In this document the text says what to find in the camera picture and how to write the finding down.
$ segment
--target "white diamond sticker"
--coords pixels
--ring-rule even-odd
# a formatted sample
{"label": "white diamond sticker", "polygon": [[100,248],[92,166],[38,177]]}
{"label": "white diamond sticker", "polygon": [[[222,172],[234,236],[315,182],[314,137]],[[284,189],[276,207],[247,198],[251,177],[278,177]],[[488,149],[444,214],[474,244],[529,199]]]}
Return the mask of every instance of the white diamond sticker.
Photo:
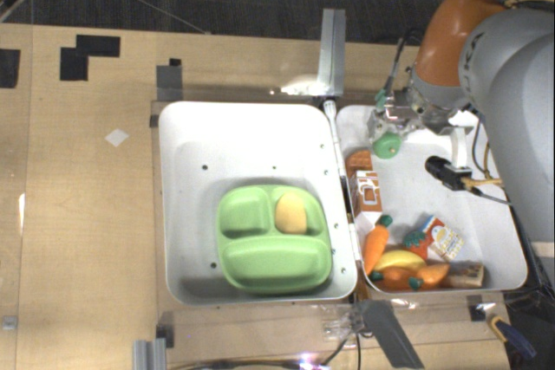
{"label": "white diamond sticker", "polygon": [[128,137],[129,137],[129,134],[127,134],[123,130],[120,130],[119,128],[116,128],[104,139],[106,139],[113,146],[120,146],[120,144]]}

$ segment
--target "wooden surface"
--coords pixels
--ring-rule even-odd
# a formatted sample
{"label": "wooden surface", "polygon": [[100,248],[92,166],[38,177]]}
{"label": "wooden surface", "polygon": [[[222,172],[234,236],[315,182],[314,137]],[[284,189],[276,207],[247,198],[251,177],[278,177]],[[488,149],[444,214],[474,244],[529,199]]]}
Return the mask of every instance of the wooden surface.
{"label": "wooden surface", "polygon": [[[22,119],[25,115],[29,119],[28,132],[13,131],[14,143],[22,148],[29,137],[28,152],[22,149],[21,156],[9,159],[20,176],[27,165],[26,209],[17,276],[19,327],[0,335],[0,368],[129,369],[133,341],[152,340],[158,321],[148,126],[156,65],[180,58],[186,85],[278,88],[296,76],[317,72],[319,43],[56,27],[23,32],[22,26],[2,25],[0,47],[7,48],[7,35],[18,33],[26,37],[21,46],[27,45],[25,51],[32,53],[32,82],[25,83],[30,81],[30,66],[22,64],[17,89],[0,92],[0,99],[5,99],[0,107],[4,113],[7,104],[17,103],[17,94],[30,91],[30,101],[25,102],[30,112],[23,117],[5,114],[8,119],[3,122],[6,128],[24,128]],[[120,36],[121,56],[89,58],[87,82],[59,81],[60,47],[74,47],[78,33]],[[348,44],[345,87],[380,88],[394,52],[388,46]],[[401,66],[414,56],[415,49],[407,49]],[[115,147],[104,138],[117,128],[129,138]],[[7,151],[2,146],[0,153]],[[3,193],[6,186],[2,184]],[[2,211],[11,211],[10,205],[13,210],[16,196],[3,204]],[[2,235],[17,239],[13,232]],[[11,249],[17,248],[15,241]],[[19,263],[7,264],[3,257],[2,277],[10,271],[17,275]],[[500,304],[495,309],[505,313]],[[278,318],[279,308],[275,310]],[[432,319],[401,315],[427,368],[508,368],[502,344],[485,323],[471,323],[464,309],[456,315],[450,312],[454,321],[442,321],[441,311],[437,313]],[[318,351],[333,349],[334,342],[323,341],[319,318],[307,319],[312,323],[300,327],[295,323],[296,334],[324,344]],[[213,330],[200,314],[197,318],[192,314],[189,322],[196,328],[197,340],[188,350],[208,358],[216,347],[223,350],[219,354],[229,353],[224,336],[218,341],[203,336],[203,331]],[[227,331],[235,337],[227,338],[248,348],[255,335],[265,341],[268,355],[275,355],[284,348],[279,344],[287,343],[288,330],[272,325],[276,335],[268,339],[267,331],[256,331],[256,323],[230,322]],[[246,334],[246,328],[255,330]],[[363,368],[389,368],[375,340],[364,347],[367,367]],[[349,350],[340,354],[334,368],[353,368],[353,355]]]}

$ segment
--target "white plastic tray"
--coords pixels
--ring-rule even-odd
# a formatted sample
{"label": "white plastic tray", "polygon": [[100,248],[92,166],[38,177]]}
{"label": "white plastic tray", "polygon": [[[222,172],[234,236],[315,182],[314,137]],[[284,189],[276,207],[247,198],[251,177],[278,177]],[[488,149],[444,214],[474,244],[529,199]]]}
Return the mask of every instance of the white plastic tray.
{"label": "white plastic tray", "polygon": [[[369,148],[366,123],[372,109],[346,107],[337,115],[337,131],[345,158],[359,149]],[[476,125],[476,118],[470,113],[458,114],[454,119],[458,125]],[[467,164],[471,167],[474,167],[470,151],[473,135],[474,130],[467,136]],[[477,153],[481,159],[486,144],[484,133],[478,142]],[[392,159],[372,155],[381,188],[383,212],[394,219],[388,243],[400,245],[405,234],[423,224],[428,216],[435,215],[459,232],[465,241],[456,261],[484,263],[486,278],[483,289],[520,287],[526,280],[526,260],[508,207],[468,192],[448,190],[424,168],[426,159],[432,155],[451,159],[451,142],[449,137],[437,136],[428,130],[411,133]],[[493,162],[490,170],[494,172]],[[505,198],[498,187],[481,188],[497,198]],[[361,244],[373,228],[371,225],[357,226]]]}
{"label": "white plastic tray", "polygon": [[[181,303],[340,299],[356,285],[336,155],[326,117],[306,105],[175,102],[160,115],[166,279]],[[219,201],[242,185],[304,188],[321,203],[334,250],[327,282],[302,295],[249,295],[219,267]]]}

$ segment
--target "green plate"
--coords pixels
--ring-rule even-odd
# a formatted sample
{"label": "green plate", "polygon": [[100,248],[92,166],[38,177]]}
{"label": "green plate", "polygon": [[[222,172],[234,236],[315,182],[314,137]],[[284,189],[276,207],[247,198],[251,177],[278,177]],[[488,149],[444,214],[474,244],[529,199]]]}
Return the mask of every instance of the green plate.
{"label": "green plate", "polygon": [[[286,192],[303,200],[304,235],[284,234],[274,224],[276,203]],[[238,289],[295,294],[314,289],[330,275],[330,234],[322,206],[301,188],[251,185],[231,190],[219,203],[217,228],[224,276]]]}

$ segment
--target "yellow banana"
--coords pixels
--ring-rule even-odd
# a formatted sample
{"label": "yellow banana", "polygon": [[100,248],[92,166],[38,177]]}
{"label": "yellow banana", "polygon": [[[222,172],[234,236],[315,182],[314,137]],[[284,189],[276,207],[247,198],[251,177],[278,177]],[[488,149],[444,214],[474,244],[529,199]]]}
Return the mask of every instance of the yellow banana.
{"label": "yellow banana", "polygon": [[426,266],[426,262],[420,256],[411,251],[392,250],[383,253],[374,267],[374,271],[382,271],[387,267],[401,267],[411,271],[418,271]]}

